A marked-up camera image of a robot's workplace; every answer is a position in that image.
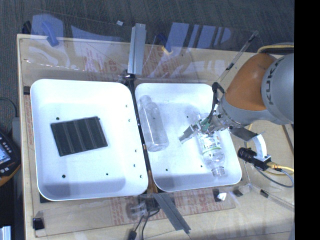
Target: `yellow cable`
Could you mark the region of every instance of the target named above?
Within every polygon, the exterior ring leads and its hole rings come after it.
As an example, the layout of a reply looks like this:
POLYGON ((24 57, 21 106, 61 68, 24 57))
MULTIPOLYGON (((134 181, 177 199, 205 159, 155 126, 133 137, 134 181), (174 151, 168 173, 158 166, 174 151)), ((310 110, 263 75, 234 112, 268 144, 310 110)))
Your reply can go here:
POLYGON ((287 166, 279 165, 278 168, 279 168, 279 169, 286 169, 286 170, 289 170, 289 171, 291 171, 291 172, 293 172, 293 173, 295 172, 294 169, 292 169, 292 168, 290 168, 290 167, 287 167, 287 166))
POLYGON ((269 166, 271 169, 286 169, 286 170, 289 170, 293 173, 295 172, 294 169, 287 167, 287 166, 282 166, 282 165, 277 164, 275 162, 268 162, 266 165, 269 166))
POLYGON ((282 172, 275 173, 275 172, 271 172, 271 171, 268 171, 268 170, 264 170, 263 172, 267 173, 267 174, 270 174, 270 175, 274 175, 274 176, 280 176, 280 177, 286 176, 287 177, 287 175, 282 173, 282 172))
POLYGON ((275 44, 275 45, 266 45, 262 46, 258 49, 257 53, 261 53, 265 49, 270 49, 270 48, 294 48, 295 46, 293 44, 275 44))

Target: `blue object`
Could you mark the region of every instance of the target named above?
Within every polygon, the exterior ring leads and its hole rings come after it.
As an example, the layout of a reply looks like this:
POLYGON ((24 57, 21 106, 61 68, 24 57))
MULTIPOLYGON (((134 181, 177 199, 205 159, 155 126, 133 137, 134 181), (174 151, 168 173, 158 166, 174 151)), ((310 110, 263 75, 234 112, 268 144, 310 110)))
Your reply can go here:
POLYGON ((54 32, 54 29, 52 27, 52 25, 48 22, 48 21, 43 21, 41 23, 41 28, 44 31, 45 35, 48 36, 47 37, 47 41, 49 42, 49 44, 54 47, 57 46, 59 44, 56 34, 54 32))

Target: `clear plastic bottle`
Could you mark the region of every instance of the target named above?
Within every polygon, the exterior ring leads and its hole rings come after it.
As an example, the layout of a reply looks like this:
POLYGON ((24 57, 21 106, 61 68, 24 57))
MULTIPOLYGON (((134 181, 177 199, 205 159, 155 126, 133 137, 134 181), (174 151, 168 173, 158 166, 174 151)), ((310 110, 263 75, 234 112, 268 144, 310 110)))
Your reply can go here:
POLYGON ((169 139, 162 122, 160 110, 148 95, 140 98, 139 117, 148 151, 162 151, 169 146, 169 139))
POLYGON ((197 135, 203 161, 212 171, 213 176, 221 177, 225 174, 225 154, 217 133, 197 135))

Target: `white tray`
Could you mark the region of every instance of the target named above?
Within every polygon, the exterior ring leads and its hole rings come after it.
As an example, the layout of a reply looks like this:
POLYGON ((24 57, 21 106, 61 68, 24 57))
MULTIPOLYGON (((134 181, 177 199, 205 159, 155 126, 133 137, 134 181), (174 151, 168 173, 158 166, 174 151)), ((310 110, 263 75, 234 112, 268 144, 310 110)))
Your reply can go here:
POLYGON ((37 186, 46 199, 135 196, 147 189, 134 104, 126 86, 41 79, 31 86, 30 95, 37 186), (100 118, 108 146, 59 156, 51 123, 94 116, 100 118))
POLYGON ((179 137, 197 114, 209 113, 212 106, 211 86, 202 83, 142 83, 136 87, 139 99, 149 95, 160 110, 169 146, 162 151, 149 152, 155 184, 165 192, 184 191, 233 185, 242 177, 239 160, 228 130, 220 131, 225 154, 225 176, 214 177, 204 165, 197 137, 181 144, 179 137))

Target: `bottle label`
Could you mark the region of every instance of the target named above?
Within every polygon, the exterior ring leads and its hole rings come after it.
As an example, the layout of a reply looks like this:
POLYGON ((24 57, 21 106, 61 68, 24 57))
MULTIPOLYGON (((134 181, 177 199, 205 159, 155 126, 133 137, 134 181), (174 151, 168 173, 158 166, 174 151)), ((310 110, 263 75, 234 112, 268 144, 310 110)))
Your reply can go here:
POLYGON ((217 134, 202 134, 198 133, 198 140, 200 143, 202 154, 212 151, 212 150, 221 150, 220 139, 217 134))

